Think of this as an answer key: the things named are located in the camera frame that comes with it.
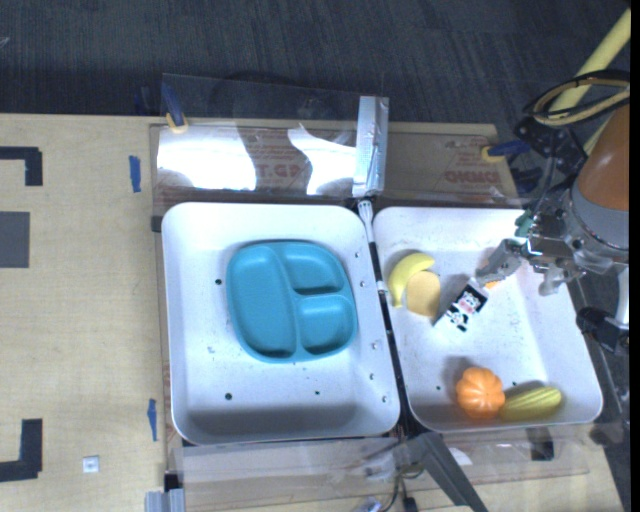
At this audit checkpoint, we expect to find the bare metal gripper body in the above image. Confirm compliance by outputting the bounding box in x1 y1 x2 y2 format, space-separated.
521 207 631 275

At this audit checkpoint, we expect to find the black and white milk carton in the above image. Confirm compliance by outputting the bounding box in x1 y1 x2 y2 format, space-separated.
432 277 490 334

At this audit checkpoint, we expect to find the white plastic tray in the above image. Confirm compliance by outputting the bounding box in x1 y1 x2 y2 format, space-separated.
372 205 605 434
160 201 402 446

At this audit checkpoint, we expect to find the yellow round biscuit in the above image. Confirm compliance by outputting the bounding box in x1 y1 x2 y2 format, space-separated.
405 270 443 319

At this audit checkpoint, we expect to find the yellow banana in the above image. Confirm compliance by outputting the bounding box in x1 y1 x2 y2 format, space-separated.
387 251 437 309

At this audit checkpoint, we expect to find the yellow corn cob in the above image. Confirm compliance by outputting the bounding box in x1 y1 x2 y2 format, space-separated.
499 384 564 423

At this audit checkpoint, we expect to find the orange pumpkin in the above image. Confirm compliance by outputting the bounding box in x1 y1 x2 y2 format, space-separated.
454 366 507 421

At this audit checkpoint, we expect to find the blue divided plate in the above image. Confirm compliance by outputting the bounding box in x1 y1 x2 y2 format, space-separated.
225 239 359 365

